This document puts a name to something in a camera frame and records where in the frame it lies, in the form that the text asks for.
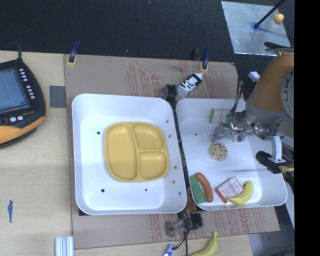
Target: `green sponge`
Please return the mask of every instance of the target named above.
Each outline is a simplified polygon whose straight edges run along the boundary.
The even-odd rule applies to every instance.
[[[205,193],[203,192],[199,181],[197,180],[195,175],[191,175],[190,177],[191,190],[193,194],[193,198],[197,204],[201,204],[207,201]]]

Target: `screen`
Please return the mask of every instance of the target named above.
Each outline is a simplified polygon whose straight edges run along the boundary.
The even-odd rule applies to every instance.
[[[0,114],[19,109],[29,108],[27,96],[24,92],[15,68],[0,71]]]

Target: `white tray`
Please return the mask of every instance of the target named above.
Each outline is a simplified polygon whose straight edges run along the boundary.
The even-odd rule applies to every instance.
[[[231,109],[233,99],[197,99],[186,98],[177,103],[176,113],[182,140],[185,161],[189,176],[201,172],[208,179],[213,190],[213,201],[197,204],[206,211],[279,206],[287,200],[287,188],[281,173],[273,174],[256,160],[258,151],[265,151],[272,155],[271,141],[263,141],[255,135],[245,137],[244,141],[237,142],[236,136],[228,134],[217,140],[226,146],[227,158],[217,161],[210,157],[208,149],[212,143],[212,134],[217,124],[209,123],[212,109]],[[245,108],[240,100],[237,112]],[[214,191],[216,187],[228,178],[235,176],[244,184],[253,182],[251,199],[241,206],[233,203],[224,203]]]
[[[157,180],[122,182],[108,172],[104,134],[118,122],[145,122],[163,133],[169,170]],[[161,98],[80,94],[72,102],[75,197],[89,215],[177,213],[187,204],[185,178],[170,104]]]

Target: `cookie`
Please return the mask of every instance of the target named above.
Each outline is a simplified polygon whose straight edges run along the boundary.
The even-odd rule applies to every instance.
[[[210,157],[217,161],[223,161],[227,158],[228,150],[221,143],[213,143],[209,147]]]

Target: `yellow plate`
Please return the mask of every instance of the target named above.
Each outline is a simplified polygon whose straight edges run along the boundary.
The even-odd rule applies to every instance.
[[[169,170],[165,137],[151,123],[110,125],[104,134],[104,155],[110,174],[122,182],[153,181]]]

